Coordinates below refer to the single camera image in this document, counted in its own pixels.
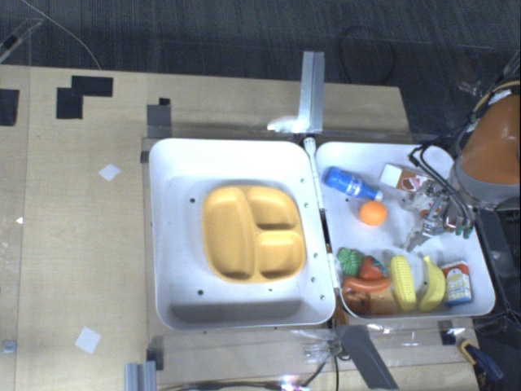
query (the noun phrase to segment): yellow corn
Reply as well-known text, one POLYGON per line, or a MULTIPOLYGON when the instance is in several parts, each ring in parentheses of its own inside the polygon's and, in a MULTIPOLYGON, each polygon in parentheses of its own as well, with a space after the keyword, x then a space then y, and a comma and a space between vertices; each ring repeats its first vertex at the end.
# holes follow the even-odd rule
POLYGON ((391 259, 391 280, 396 295, 396 301, 403 311, 416 308, 416 292, 414 291, 413 274, 407 259, 396 255, 391 259))

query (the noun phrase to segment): sausage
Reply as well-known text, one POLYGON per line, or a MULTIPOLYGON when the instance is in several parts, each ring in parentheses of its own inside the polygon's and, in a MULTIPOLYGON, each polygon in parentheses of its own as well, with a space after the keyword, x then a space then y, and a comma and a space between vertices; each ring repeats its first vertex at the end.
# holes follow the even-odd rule
POLYGON ((391 286, 391 279, 384 277, 381 279, 360 279, 357 277, 345 277, 342 282, 342 291, 351 288, 361 292, 377 292, 391 286))

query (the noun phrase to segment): wooden surface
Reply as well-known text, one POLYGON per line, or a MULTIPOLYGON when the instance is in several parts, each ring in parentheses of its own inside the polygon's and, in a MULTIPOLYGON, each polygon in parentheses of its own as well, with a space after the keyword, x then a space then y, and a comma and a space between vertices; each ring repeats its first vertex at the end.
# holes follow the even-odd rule
MULTIPOLYGON (((13 77, 15 72, 30 81, 15 83, 22 91, 30 90, 28 123, 21 120, 15 128, 0 128, 2 137, 8 135, 0 142, 7 155, 16 150, 13 141, 23 141, 22 152, 28 142, 26 190, 19 184, 17 191, 25 195, 25 206, 15 390, 123 389, 125 364, 143 362, 147 348, 139 161, 147 104, 157 104, 159 97, 170 98, 174 125, 239 124, 264 129, 269 120, 296 115, 299 83, 1 66, 0 87, 7 83, 4 77, 13 77), (114 77, 114 95, 85 97, 82 121, 56 120, 56 88, 70 87, 71 75, 114 77), (16 132, 25 132, 28 140, 16 132), (109 164, 121 169, 111 182, 98 174, 109 164), (93 354, 75 346, 84 326, 101 335, 93 354)), ((407 130, 398 89, 326 85, 325 100, 326 128, 407 130)), ((25 172, 23 158, 11 163, 18 164, 20 175, 25 172)), ((2 194, 13 184, 0 186, 2 194)), ((2 278, 1 300, 4 282, 2 278)), ((192 358, 210 358, 208 363, 212 363, 205 349, 207 338, 200 339, 200 346, 186 338, 169 338, 179 345, 173 350, 177 357, 191 353, 192 358)), ((454 347, 447 349, 432 339, 426 343, 417 353, 404 351, 397 343, 380 343, 383 358, 403 389, 477 389, 471 366, 454 347), (438 388, 423 386, 425 378, 444 376, 448 377, 445 382, 432 381, 432 387, 438 388)), ((213 357, 224 366, 227 361, 231 365, 238 357, 236 350, 223 346, 213 357)), ((239 354, 242 360, 247 356, 239 354)), ((201 359, 184 362, 190 371, 183 375, 204 377, 203 365, 194 363, 201 359)), ((246 373, 249 369, 258 376, 259 363, 259 359, 244 361, 246 373)), ((340 389, 366 389, 352 363, 346 363, 340 389)), ((304 372, 312 370, 306 367, 304 372)), ((1 381, 5 390, 13 389, 12 375, 11 383, 1 381)), ((313 389, 331 389, 334 381, 334 375, 325 372, 313 382, 313 389)))

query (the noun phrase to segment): blue bottle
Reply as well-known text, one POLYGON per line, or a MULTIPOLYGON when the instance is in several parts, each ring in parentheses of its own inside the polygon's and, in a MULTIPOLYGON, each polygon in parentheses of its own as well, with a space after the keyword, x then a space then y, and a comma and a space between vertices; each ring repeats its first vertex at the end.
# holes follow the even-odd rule
POLYGON ((337 167, 329 169, 324 178, 324 183, 348 196, 366 197, 377 201, 381 201, 383 198, 383 193, 380 190, 373 190, 361 179, 355 178, 337 167))

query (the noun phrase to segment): toy sink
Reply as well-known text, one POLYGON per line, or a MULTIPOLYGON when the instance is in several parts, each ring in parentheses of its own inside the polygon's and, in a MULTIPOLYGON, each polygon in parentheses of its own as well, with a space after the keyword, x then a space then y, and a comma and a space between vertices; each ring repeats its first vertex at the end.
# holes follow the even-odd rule
MULTIPOLYGON (((300 146, 182 138, 157 142, 149 167, 160 320, 182 330, 324 323, 335 310, 335 287, 342 276, 332 259, 339 248, 356 248, 385 266, 392 255, 406 254, 401 246, 414 215, 401 208, 396 190, 379 184, 379 175, 386 163, 410 167, 412 149, 384 143, 318 148, 319 173, 338 166, 356 174, 383 191, 388 211, 382 226, 364 225, 357 217, 363 199, 346 202, 345 195, 322 185, 333 251, 328 254, 318 191, 300 146)), ((446 152, 430 148, 426 159, 448 175, 452 159, 446 152)), ((467 261, 473 300, 386 319, 477 316, 493 308, 495 294, 476 233, 467 240, 441 235, 414 253, 430 256, 437 265, 467 261)))

